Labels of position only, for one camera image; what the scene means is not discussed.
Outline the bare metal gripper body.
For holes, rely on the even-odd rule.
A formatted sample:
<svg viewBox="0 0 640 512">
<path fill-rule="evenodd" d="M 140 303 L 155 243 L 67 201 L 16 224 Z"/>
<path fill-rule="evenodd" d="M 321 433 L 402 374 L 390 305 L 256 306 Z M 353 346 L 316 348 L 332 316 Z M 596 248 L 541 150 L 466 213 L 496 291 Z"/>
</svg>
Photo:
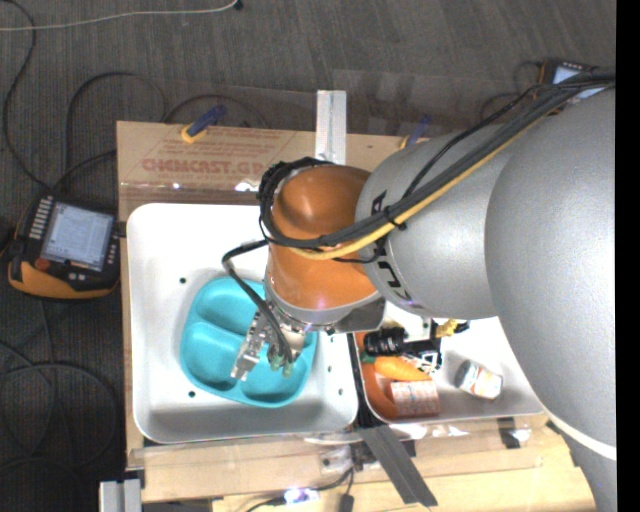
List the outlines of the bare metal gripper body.
<svg viewBox="0 0 640 512">
<path fill-rule="evenodd" d="M 307 334 L 294 326 L 281 322 L 268 307 L 258 308 L 245 336 L 246 351 L 257 356 L 262 348 L 269 346 L 268 358 L 274 361 L 296 361 L 302 353 Z"/>
</svg>

